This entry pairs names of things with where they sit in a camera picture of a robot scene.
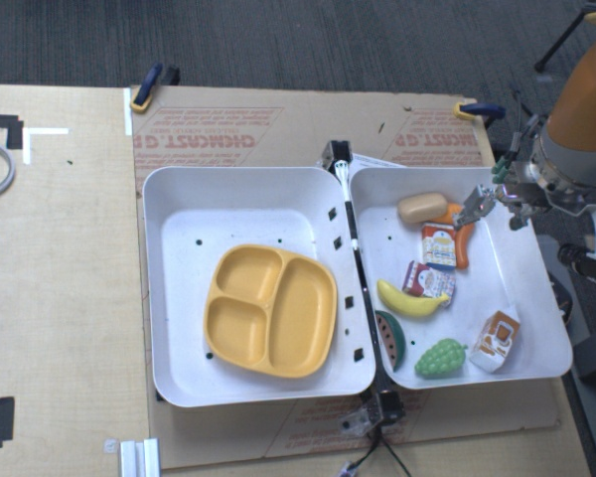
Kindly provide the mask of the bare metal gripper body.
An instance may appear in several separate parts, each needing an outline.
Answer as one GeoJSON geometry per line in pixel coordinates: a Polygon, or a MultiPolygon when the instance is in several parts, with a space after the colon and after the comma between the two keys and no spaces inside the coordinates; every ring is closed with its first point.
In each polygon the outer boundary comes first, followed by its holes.
{"type": "Polygon", "coordinates": [[[495,164],[495,185],[495,199],[512,213],[546,213],[552,209],[529,162],[500,159],[495,164]]]}

